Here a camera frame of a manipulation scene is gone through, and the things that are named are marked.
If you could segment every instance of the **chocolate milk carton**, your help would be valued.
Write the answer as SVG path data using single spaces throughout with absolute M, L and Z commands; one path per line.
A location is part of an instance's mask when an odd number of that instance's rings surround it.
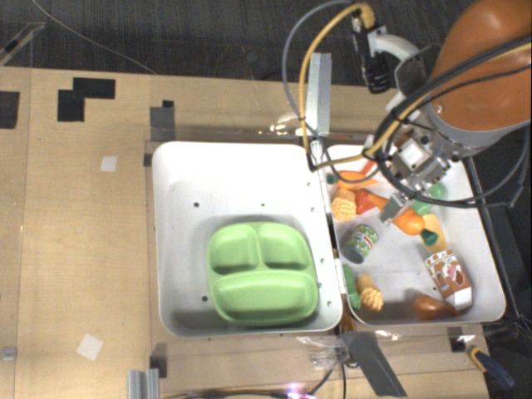
M 425 263 L 441 296 L 456 310 L 473 304 L 471 284 L 451 249 L 434 253 Z

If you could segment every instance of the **white paper piece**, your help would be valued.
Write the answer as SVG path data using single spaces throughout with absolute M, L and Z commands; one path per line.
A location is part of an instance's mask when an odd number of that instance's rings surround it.
M 94 362 L 98 357 L 98 353 L 100 353 L 101 346 L 103 346 L 103 341 L 98 340 L 91 334 L 85 334 L 76 352 Z
M 101 160 L 100 171 L 116 171 L 117 156 L 104 156 Z

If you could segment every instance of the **wooden tabletop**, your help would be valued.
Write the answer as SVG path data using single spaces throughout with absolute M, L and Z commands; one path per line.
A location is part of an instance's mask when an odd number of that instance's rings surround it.
M 85 122 L 58 122 L 58 91 L 71 90 L 75 76 L 115 79 L 116 97 L 86 99 Z M 0 91 L 21 94 L 17 128 L 0 130 L 0 347 L 17 348 L 15 361 L 0 361 L 0 397 L 124 398 L 128 371 L 147 369 L 152 353 L 143 166 L 150 107 L 174 101 L 177 128 L 197 135 L 268 132 L 290 112 L 282 85 L 4 67 Z M 374 130 L 391 96 L 335 86 L 332 130 Z M 108 156 L 116 157 L 115 171 L 101 171 Z M 487 397 L 482 374 L 464 353 L 451 352 L 445 328 L 397 332 L 409 340 L 382 347 L 409 397 Z M 464 333 L 485 349 L 481 327 Z M 102 342 L 95 360 L 76 352 L 87 334 Z M 230 343 L 213 343 L 171 338 L 168 350 L 184 364 L 180 376 L 161 381 L 166 397 L 204 387 L 209 377 L 243 386 L 235 356 L 224 352 Z M 309 371 L 300 347 L 268 352 L 310 374 L 295 382 L 323 374 Z M 274 363 L 250 362 L 247 388 L 276 384 Z M 359 369 L 348 377 L 351 397 L 375 397 Z M 335 372 L 320 397 L 341 391 Z

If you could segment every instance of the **black floor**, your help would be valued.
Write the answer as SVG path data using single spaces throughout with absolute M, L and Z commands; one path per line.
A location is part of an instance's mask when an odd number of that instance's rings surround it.
M 52 16 L 79 33 L 147 66 L 158 74 L 273 80 L 280 78 L 281 49 L 292 25 L 327 0 L 37 0 Z M 389 32 L 419 47 L 441 43 L 451 24 L 474 0 L 353 0 L 369 2 Z M 298 73 L 303 54 L 333 12 L 317 15 L 293 42 L 288 71 Z M 21 67 L 147 72 L 94 46 L 41 13 L 30 0 L 0 0 L 0 43 L 27 22 L 47 23 L 31 48 L 11 64 Z M 361 85 L 348 25 L 334 30 L 321 50 L 332 53 L 333 82 Z M 483 186 L 508 170 L 520 152 L 521 132 L 476 158 Z M 514 209 L 493 213 L 501 259 L 517 313 L 532 318 L 530 290 L 530 176 Z M 530 397 L 530 340 L 518 336 L 491 344 L 520 387 L 506 397 Z

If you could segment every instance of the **blue tool handle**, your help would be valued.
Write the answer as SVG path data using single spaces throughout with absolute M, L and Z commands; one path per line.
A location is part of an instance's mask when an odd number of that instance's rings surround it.
M 475 357 L 504 390 L 512 388 L 514 379 L 493 357 L 482 352 L 476 352 Z

